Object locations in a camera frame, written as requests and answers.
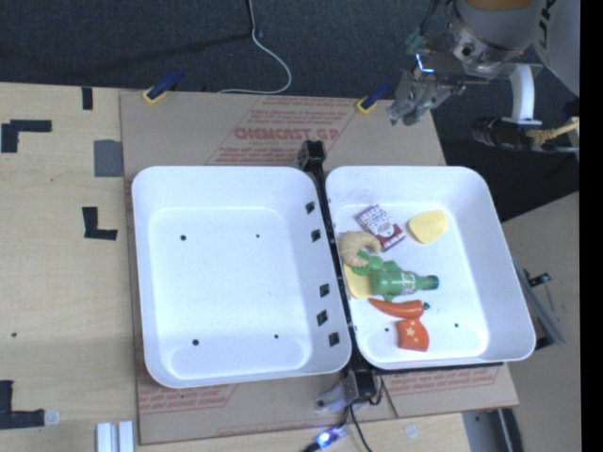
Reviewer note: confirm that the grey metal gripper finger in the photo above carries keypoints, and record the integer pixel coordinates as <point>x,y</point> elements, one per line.
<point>398,97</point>
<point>424,102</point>

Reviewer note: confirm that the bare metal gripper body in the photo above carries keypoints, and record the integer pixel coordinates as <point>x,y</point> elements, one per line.
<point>452,66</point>

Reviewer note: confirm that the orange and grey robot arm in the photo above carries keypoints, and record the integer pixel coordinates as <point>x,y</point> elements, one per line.
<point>509,12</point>

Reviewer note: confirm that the yellow toy cheese slice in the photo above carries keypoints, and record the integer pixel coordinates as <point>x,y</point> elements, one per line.
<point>428,227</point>

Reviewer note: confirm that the red and white carton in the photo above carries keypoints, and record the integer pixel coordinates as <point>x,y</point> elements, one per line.
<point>382,228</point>

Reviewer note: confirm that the thin black rod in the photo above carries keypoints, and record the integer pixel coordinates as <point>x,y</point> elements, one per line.
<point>333,233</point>

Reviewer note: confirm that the tan toy croissant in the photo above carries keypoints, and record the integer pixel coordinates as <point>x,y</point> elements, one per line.
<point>354,244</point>

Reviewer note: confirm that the white plastic tray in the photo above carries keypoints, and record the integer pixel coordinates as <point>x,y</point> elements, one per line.
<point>461,271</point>
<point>226,276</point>

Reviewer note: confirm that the green toy bottle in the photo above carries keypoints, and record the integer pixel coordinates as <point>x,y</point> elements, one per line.
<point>398,280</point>

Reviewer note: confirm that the yellow toy banana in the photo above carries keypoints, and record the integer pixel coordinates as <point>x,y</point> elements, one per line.
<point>357,285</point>

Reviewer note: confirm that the red toy chili pepper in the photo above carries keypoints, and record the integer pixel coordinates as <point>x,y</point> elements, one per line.
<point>396,307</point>

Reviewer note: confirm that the brown cardboard board red print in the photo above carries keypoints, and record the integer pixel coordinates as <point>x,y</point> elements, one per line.
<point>188,125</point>

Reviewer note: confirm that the red packet with yellow stars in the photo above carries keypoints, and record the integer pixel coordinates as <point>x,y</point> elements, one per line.
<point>413,334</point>

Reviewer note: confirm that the black cylinder on white bracket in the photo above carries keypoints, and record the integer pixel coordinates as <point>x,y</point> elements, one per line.
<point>499,133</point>

